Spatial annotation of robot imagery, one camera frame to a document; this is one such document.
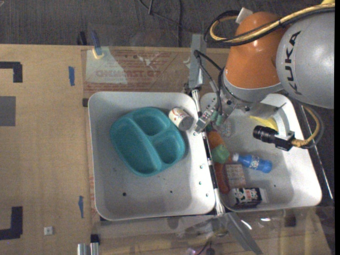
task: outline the transparent plastic sheet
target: transparent plastic sheet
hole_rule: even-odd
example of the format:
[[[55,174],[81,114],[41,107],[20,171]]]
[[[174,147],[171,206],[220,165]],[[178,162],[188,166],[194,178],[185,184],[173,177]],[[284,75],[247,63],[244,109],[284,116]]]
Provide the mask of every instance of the transparent plastic sheet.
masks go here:
[[[263,254],[332,254],[334,209],[324,207],[238,214]],[[254,254],[226,226],[228,214],[95,223],[102,254]]]
[[[84,106],[87,106],[90,96],[99,91],[181,92],[188,81],[190,48],[142,46],[102,46],[102,48],[105,56],[98,60],[94,58],[92,49],[85,48],[81,51]],[[220,65],[225,62],[227,54],[228,50],[225,49],[208,50],[208,55]],[[207,65],[207,69],[214,78],[217,78],[218,71],[213,66]],[[210,90],[207,84],[202,86],[201,93]],[[91,216],[94,223],[99,220],[99,215],[95,207],[88,110],[84,112],[87,119]]]
[[[177,29],[90,23],[88,31],[91,30],[97,32],[103,46],[179,47],[181,40],[186,47],[190,47],[191,43],[191,33],[182,32],[179,39]]]

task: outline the teal divided plate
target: teal divided plate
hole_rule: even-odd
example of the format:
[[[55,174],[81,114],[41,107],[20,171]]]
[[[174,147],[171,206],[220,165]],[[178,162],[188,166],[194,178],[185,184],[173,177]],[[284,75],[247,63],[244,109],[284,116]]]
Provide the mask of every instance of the teal divided plate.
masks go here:
[[[183,158],[185,143],[178,128],[158,108],[134,110],[114,122],[110,139],[119,157],[139,176],[153,176]]]

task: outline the black cable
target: black cable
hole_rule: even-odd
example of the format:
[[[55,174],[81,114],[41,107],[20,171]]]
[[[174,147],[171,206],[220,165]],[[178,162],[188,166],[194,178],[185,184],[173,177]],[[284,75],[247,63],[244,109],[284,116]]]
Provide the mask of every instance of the black cable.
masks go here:
[[[215,250],[211,247],[211,242],[210,242],[210,246],[206,251],[206,255],[215,255]]]
[[[327,12],[333,12],[333,11],[335,11],[335,8],[320,8],[320,9],[315,10],[315,11],[312,11],[312,12],[300,14],[300,15],[298,15],[298,16],[296,16],[296,17],[293,17],[293,18],[291,18],[291,19],[289,19],[289,20],[283,22],[283,23],[280,23],[280,25],[278,25],[278,26],[276,26],[276,27],[273,27],[273,28],[269,29],[268,31],[265,31],[265,32],[263,32],[263,33],[261,33],[261,34],[259,34],[259,35],[257,35],[257,36],[254,36],[253,38],[248,39],[248,40],[243,40],[243,41],[240,41],[240,42],[226,42],[226,41],[229,41],[229,40],[233,40],[233,39],[236,39],[236,38],[239,38],[239,37],[246,36],[246,35],[248,35],[249,33],[252,33],[252,32],[254,32],[254,31],[256,31],[256,30],[259,30],[260,28],[262,28],[262,27],[264,27],[264,26],[267,26],[267,25],[269,25],[269,24],[271,24],[271,23],[274,23],[274,22],[276,22],[276,21],[269,22],[269,23],[267,23],[267,24],[261,25],[261,26],[255,28],[255,29],[252,29],[252,30],[250,30],[250,31],[247,31],[246,33],[243,33],[243,34],[234,36],[234,37],[232,37],[232,38],[222,39],[222,40],[213,40],[212,42],[214,42],[214,43],[222,43],[222,44],[226,45],[227,47],[229,47],[229,46],[238,46],[238,45],[248,44],[248,43],[251,43],[251,42],[253,42],[253,41],[255,41],[255,40],[259,39],[259,38],[264,37],[265,35],[268,35],[269,33],[273,32],[273,31],[275,31],[275,30],[277,30],[277,29],[279,29],[279,28],[285,28],[285,27],[287,27],[289,24],[295,23],[295,22],[297,22],[298,20],[307,18],[307,17],[309,17],[309,16],[313,16],[313,15],[316,15],[316,14],[327,13]],[[211,25],[208,27],[208,29],[206,30],[206,33],[208,33],[208,31],[210,30],[210,27],[212,26],[212,24],[213,24],[213,23],[211,23]]]
[[[222,110],[222,100],[221,100],[221,98],[220,98],[220,92],[221,92],[221,87],[222,87],[222,75],[223,75],[223,72],[224,72],[224,68],[219,67],[219,66],[217,65],[217,63],[215,63],[210,57],[208,57],[206,54],[204,54],[204,53],[198,51],[197,49],[193,52],[193,54],[194,54],[194,56],[196,57],[197,60],[199,59],[199,61],[198,61],[199,66],[203,68],[202,71],[203,71],[206,75],[208,75],[208,76],[210,77],[209,79],[210,79],[211,81],[212,81],[213,79],[212,79],[211,75],[208,73],[208,71],[202,66],[202,61],[201,61],[201,58],[200,58],[200,57],[201,57],[201,56],[204,57],[204,58],[205,58],[207,61],[209,61],[209,62],[210,62],[217,70],[219,70],[219,74],[218,74],[218,86],[217,86],[217,88],[216,88],[216,96],[217,96],[217,100],[218,100],[218,102],[217,102],[217,107],[216,107],[216,111],[217,111],[220,115],[222,115],[223,110]]]
[[[202,252],[204,251],[204,249],[206,249],[206,247],[208,246],[209,241],[206,242],[206,244],[203,246],[203,248],[200,250],[200,252],[197,253],[197,255],[201,255]]]
[[[230,16],[230,17],[237,17],[238,16],[238,14],[240,13],[240,11],[234,11],[234,10],[231,10],[231,11],[225,11],[225,12],[223,12],[223,13],[221,13],[219,16],[217,16],[217,17],[215,17],[212,21],[211,21],[211,23],[210,23],[210,25],[208,26],[208,28],[205,30],[205,32],[204,32],[204,34],[203,34],[203,39],[204,39],[204,41],[208,41],[207,40],[207,36],[208,36],[208,34],[209,34],[209,31],[210,31],[210,28],[211,28],[211,26],[216,22],[216,21],[219,21],[220,19],[222,19],[222,18],[224,18],[224,17],[228,17],[228,16]]]
[[[149,7],[142,0],[138,0],[138,2],[149,12]],[[185,26],[183,26],[183,24],[182,24],[182,14],[183,14],[182,13],[182,1],[178,0],[178,3],[180,5],[180,12],[178,14],[178,22],[174,21],[172,19],[169,19],[169,18],[167,18],[167,17],[165,17],[165,16],[163,16],[163,15],[161,15],[161,14],[155,12],[155,11],[152,11],[151,15],[154,15],[158,18],[164,19],[164,20],[168,21],[169,23],[173,23],[173,24],[178,26],[178,46],[181,47],[182,46],[182,36],[181,36],[182,35],[182,29],[185,29],[187,31],[190,31],[190,30],[188,28],[186,28]]]
[[[216,87],[216,84],[214,83],[214,80],[213,78],[211,77],[211,75],[208,73],[208,71],[204,68],[203,64],[202,64],[202,59],[200,57],[200,55],[198,55],[196,57],[197,59],[197,62],[198,62],[198,65],[199,67],[201,68],[202,72],[208,77],[208,79],[210,80],[210,85],[211,86],[214,86],[213,91],[215,92],[216,94],[216,97],[217,97],[217,107],[216,107],[216,111],[218,111],[220,114],[222,114],[222,101],[221,101],[221,97],[220,97],[220,94],[218,93],[219,90],[218,88]]]
[[[194,56],[197,57],[197,55],[200,55],[204,57],[206,60],[208,60],[217,70],[221,71],[221,67],[219,67],[210,57],[208,57],[206,54],[198,51],[197,49],[194,51]]]
[[[102,51],[101,51],[100,41],[99,41],[98,35],[97,35],[95,30],[91,31],[91,37],[92,37],[92,40],[93,40],[93,45],[95,46],[95,51],[96,51],[97,55],[100,56],[102,54]]]

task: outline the orange object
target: orange object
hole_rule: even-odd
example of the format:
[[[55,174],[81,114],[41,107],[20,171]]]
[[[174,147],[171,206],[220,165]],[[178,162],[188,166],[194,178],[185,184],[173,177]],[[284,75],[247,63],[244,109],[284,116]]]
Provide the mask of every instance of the orange object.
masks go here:
[[[219,191],[223,194],[228,194],[230,189],[227,183],[227,178],[224,174],[224,165],[220,163],[214,163],[214,170]]]
[[[231,161],[230,153],[224,140],[219,135],[218,131],[212,129],[208,131],[208,141],[210,145],[212,160],[216,163],[226,163],[228,160]]]
[[[236,35],[278,19],[279,16],[276,14],[254,13],[241,22]],[[278,45],[285,31],[286,29],[279,28],[248,44],[232,46],[225,68],[227,80],[243,89],[258,89],[279,84],[275,60]]]

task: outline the blue water bottle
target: blue water bottle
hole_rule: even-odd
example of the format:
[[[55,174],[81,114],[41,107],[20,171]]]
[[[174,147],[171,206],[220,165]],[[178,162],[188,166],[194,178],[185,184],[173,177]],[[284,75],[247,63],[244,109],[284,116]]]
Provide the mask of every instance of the blue water bottle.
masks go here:
[[[273,167],[271,161],[261,159],[260,157],[255,155],[240,155],[238,153],[234,153],[232,160],[234,162],[241,163],[247,168],[260,170],[264,173],[269,173],[271,171],[271,168]]]

